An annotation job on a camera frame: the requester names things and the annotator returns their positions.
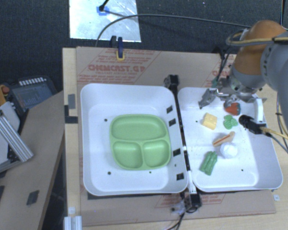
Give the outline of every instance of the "green plate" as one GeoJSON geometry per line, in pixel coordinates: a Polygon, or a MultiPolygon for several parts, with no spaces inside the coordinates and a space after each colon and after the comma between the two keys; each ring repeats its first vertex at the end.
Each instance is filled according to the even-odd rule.
{"type": "Polygon", "coordinates": [[[115,162],[127,170],[150,170],[168,164],[171,145],[168,128],[155,115],[120,115],[110,125],[115,162]]]}

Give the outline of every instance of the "wooden table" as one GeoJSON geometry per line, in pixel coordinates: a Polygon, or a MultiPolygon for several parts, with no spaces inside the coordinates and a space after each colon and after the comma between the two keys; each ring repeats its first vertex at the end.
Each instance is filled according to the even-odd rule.
{"type": "Polygon", "coordinates": [[[0,230],[42,229],[45,213],[63,151],[63,92],[29,110],[21,137],[34,156],[9,169],[0,186],[0,230]],[[27,205],[30,193],[37,201],[27,205]]]}
{"type": "MultiPolygon", "coordinates": [[[[184,61],[184,55],[181,53],[181,64],[184,61]]],[[[76,49],[66,48],[63,50],[63,75],[64,75],[64,104],[68,105],[70,94],[77,93],[77,74],[76,74],[76,49]]],[[[259,97],[266,97],[264,103],[264,113],[268,126],[273,130],[278,130],[276,120],[276,92],[268,86],[258,93],[259,97]]],[[[74,108],[69,109],[69,116],[77,116],[77,102],[74,108]]],[[[80,189],[79,189],[79,146],[78,146],[78,126],[69,123],[65,125],[66,137],[66,164],[67,164],[67,206],[72,206],[69,216],[78,216],[81,214],[80,189]]],[[[282,186],[273,192],[275,198],[276,214],[235,216],[223,218],[206,219],[188,219],[183,220],[180,229],[210,229],[210,230],[262,230],[262,229],[288,229],[288,155],[283,149],[274,143],[276,153],[279,159],[283,173],[282,186]]],[[[174,221],[159,221],[148,223],[131,223],[107,226],[83,227],[84,230],[162,230],[175,224],[174,221]]]]}

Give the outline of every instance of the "black cable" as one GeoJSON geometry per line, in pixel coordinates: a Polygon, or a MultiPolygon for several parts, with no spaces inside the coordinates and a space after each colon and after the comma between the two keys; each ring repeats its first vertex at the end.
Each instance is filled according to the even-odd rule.
{"type": "Polygon", "coordinates": [[[283,25],[283,16],[284,16],[284,12],[285,12],[285,4],[286,4],[286,0],[282,0],[282,4],[281,4],[281,10],[280,10],[280,25],[283,25]]]}
{"type": "Polygon", "coordinates": [[[99,33],[98,38],[96,39],[96,43],[95,43],[95,47],[97,47],[98,41],[101,37],[101,35],[103,34],[103,32],[110,26],[112,26],[113,24],[125,20],[125,19],[129,19],[129,18],[133,18],[133,17],[167,17],[167,18],[177,18],[177,19],[187,19],[187,20],[195,20],[195,21],[203,21],[203,22],[211,22],[211,23],[219,23],[219,24],[226,24],[226,25],[233,25],[233,26],[240,26],[240,27],[244,27],[244,28],[250,28],[249,25],[242,25],[242,24],[237,24],[237,23],[230,23],[230,22],[222,22],[222,21],[216,21],[216,20],[208,20],[208,19],[200,19],[200,18],[195,18],[195,17],[187,17],[187,16],[178,16],[178,15],[167,15],[167,14],[134,14],[134,15],[128,15],[128,16],[124,16],[122,18],[118,18],[114,21],[112,21],[111,23],[109,23],[108,25],[106,25],[102,31],[99,33]]]}
{"type": "MultiPolygon", "coordinates": [[[[278,94],[277,94],[277,97],[276,97],[276,111],[277,111],[277,113],[279,114],[279,99],[278,99],[278,94]]],[[[280,121],[280,117],[279,117],[279,115],[277,115],[278,127],[279,127],[279,130],[280,130],[280,133],[283,135],[284,133],[283,133],[283,129],[282,129],[282,126],[281,126],[280,122],[281,122],[281,121],[280,121]]],[[[286,147],[285,151],[288,153],[288,144],[287,144],[287,142],[286,142],[286,139],[283,138],[283,141],[284,141],[285,147],[286,147]]]]}
{"type": "Polygon", "coordinates": [[[230,53],[233,52],[233,51],[235,51],[235,50],[234,50],[234,49],[230,49],[230,47],[227,48],[227,50],[226,50],[226,52],[225,52],[225,54],[224,54],[224,55],[226,55],[226,54],[227,54],[227,55],[226,55],[226,58],[225,58],[225,59],[222,58],[222,60],[221,60],[221,65],[220,65],[219,73],[218,73],[218,75],[217,75],[217,77],[216,77],[216,81],[219,80],[219,78],[220,78],[220,76],[221,76],[221,73],[222,73],[224,67],[226,66],[228,57],[229,57],[230,53]]]}
{"type": "Polygon", "coordinates": [[[178,222],[177,222],[174,226],[172,226],[172,227],[170,227],[170,228],[168,228],[168,229],[166,229],[166,230],[172,230],[172,229],[174,229],[174,228],[176,228],[175,230],[178,230],[179,227],[180,227],[180,225],[181,225],[181,222],[182,222],[182,219],[183,219],[183,217],[184,217],[184,214],[185,214],[185,213],[182,213],[182,214],[181,214],[180,219],[178,220],[178,222]]]}
{"type": "Polygon", "coordinates": [[[277,138],[275,138],[275,136],[273,136],[270,133],[266,133],[265,135],[275,140],[286,151],[286,153],[288,153],[288,150],[283,146],[283,144],[277,138]]]}
{"type": "Polygon", "coordinates": [[[194,213],[195,211],[197,211],[197,208],[196,208],[196,207],[191,207],[191,208],[188,209],[186,212],[189,213],[189,214],[192,214],[192,213],[194,213]]]}

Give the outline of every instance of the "yellow cheese toy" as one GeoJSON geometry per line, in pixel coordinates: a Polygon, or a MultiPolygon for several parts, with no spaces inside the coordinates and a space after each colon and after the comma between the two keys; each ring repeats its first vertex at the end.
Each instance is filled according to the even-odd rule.
{"type": "Polygon", "coordinates": [[[214,130],[216,128],[216,121],[217,121],[216,116],[213,116],[209,113],[206,113],[204,116],[202,125],[206,126],[207,128],[214,130]]]}

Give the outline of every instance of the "black fabric wall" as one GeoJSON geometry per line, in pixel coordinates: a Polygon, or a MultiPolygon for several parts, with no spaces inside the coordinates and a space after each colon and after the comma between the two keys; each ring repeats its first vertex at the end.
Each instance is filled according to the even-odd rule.
{"type": "MultiPolygon", "coordinates": [[[[281,0],[136,0],[138,13],[174,14],[252,25],[279,22],[281,0]]],[[[288,0],[284,25],[288,27],[288,0]]],[[[169,18],[139,19],[141,43],[125,48],[212,52],[236,26],[169,18]]],[[[93,46],[69,38],[69,0],[0,0],[0,83],[48,75],[62,90],[63,47],[93,46]]],[[[99,46],[108,46],[100,42],[99,46]]]]}

